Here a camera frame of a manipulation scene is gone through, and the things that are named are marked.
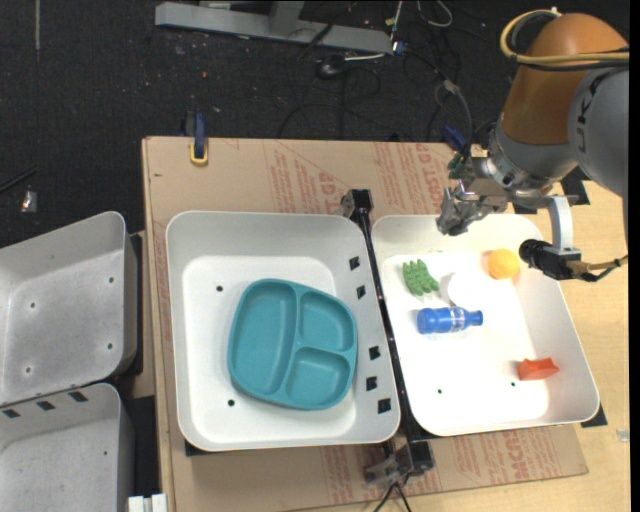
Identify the black computer mouse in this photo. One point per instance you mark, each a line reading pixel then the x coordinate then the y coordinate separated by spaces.
pixel 331 65

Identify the brown cardboard board red print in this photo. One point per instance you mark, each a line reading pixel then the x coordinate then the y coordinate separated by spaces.
pixel 300 170

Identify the red carton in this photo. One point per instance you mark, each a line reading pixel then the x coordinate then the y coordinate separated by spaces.
pixel 536 370

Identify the blue plastic bottle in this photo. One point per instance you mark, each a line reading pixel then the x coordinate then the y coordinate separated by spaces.
pixel 442 320

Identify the black cylinder on white bracket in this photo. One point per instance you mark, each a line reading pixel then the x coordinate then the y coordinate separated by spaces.
pixel 547 260

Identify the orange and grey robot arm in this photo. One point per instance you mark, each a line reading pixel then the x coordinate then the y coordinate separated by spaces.
pixel 550 100

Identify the white round cup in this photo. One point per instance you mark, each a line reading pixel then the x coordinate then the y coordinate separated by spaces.
pixel 467 290

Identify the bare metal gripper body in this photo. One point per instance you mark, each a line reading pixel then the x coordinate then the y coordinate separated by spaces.
pixel 492 187

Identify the orange ball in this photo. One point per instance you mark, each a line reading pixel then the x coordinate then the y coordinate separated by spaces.
pixel 504 263

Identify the green toy pea pods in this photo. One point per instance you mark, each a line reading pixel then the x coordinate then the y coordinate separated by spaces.
pixel 419 279

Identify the blue divided plate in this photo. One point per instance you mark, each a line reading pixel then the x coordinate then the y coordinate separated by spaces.
pixel 270 340

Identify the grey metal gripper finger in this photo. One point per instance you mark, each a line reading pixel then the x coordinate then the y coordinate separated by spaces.
pixel 446 220
pixel 469 217

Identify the white plastic tray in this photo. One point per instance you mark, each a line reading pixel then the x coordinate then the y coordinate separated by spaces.
pixel 475 390
pixel 210 350
pixel 60 310
pixel 65 460

